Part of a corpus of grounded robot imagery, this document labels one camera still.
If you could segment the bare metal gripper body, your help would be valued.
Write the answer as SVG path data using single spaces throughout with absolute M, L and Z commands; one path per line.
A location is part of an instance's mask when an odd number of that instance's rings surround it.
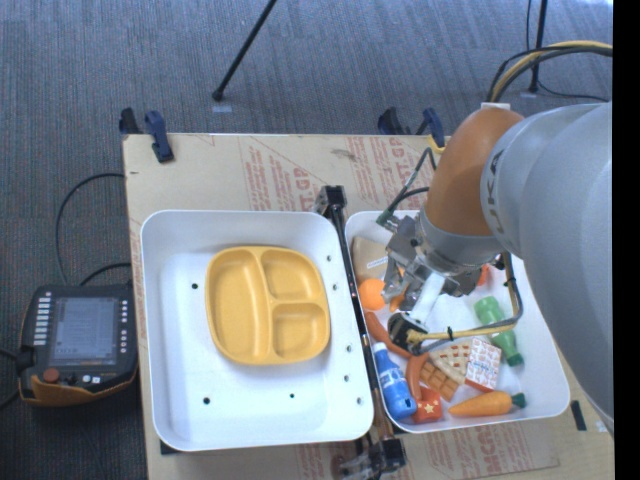
M 442 230 L 424 214 L 394 217 L 388 227 L 392 236 L 386 251 L 401 268 L 401 293 L 405 274 L 424 277 L 423 289 L 440 275 L 440 291 L 454 297 L 470 294 L 479 284 L 483 270 L 480 237 Z

